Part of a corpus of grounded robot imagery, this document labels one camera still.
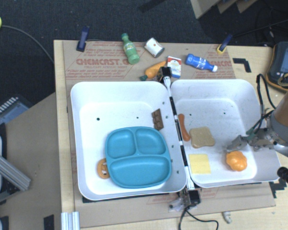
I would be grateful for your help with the white and red carton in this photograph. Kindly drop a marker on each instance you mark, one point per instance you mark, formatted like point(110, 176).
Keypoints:
point(174, 67)

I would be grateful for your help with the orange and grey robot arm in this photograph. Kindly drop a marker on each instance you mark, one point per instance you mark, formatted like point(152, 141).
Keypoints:
point(283, 109)

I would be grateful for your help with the orange carrot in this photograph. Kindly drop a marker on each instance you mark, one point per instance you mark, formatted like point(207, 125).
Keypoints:
point(153, 69)

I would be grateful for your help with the white plastic tray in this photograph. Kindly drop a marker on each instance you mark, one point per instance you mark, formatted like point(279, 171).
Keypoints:
point(124, 104)
point(213, 97)

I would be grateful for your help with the brown cardboard board, red print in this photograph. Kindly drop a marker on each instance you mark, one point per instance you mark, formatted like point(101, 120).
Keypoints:
point(105, 61)

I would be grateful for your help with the blue divided plate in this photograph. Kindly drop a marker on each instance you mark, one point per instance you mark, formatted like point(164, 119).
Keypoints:
point(136, 157)

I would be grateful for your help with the yellow cheese slice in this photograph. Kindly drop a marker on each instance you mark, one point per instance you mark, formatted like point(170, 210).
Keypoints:
point(199, 164)

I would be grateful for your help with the tan bread slice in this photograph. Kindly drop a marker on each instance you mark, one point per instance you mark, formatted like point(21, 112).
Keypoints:
point(201, 138)

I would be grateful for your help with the white can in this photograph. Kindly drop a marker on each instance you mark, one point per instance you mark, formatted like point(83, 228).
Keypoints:
point(153, 47)

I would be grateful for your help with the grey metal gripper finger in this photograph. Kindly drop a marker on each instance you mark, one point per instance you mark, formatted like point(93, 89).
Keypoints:
point(241, 139)
point(234, 146)

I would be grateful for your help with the orange bell pepper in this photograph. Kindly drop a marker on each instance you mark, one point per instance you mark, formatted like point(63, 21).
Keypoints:
point(236, 161)

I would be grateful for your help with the black cylinder on white bracket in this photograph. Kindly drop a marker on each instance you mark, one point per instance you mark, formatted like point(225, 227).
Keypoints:
point(285, 174)

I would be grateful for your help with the thin black and white rod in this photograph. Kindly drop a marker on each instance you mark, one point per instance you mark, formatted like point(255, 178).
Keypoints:
point(175, 114)

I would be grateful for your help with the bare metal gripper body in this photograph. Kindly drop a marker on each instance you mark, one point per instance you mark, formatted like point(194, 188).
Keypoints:
point(262, 141)

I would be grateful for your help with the blue plastic bottle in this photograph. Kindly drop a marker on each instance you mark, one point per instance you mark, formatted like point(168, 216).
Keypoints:
point(198, 61)

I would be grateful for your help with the green plastic bottle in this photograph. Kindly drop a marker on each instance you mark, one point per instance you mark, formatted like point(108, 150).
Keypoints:
point(130, 50)

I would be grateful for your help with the orange pretzel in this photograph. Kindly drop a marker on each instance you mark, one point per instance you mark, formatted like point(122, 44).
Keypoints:
point(101, 172)

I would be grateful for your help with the brown chocolate bar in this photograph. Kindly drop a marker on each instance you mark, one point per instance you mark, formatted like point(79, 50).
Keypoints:
point(158, 119)

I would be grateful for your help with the orange sausage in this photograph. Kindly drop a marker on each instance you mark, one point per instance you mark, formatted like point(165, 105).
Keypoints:
point(183, 128)

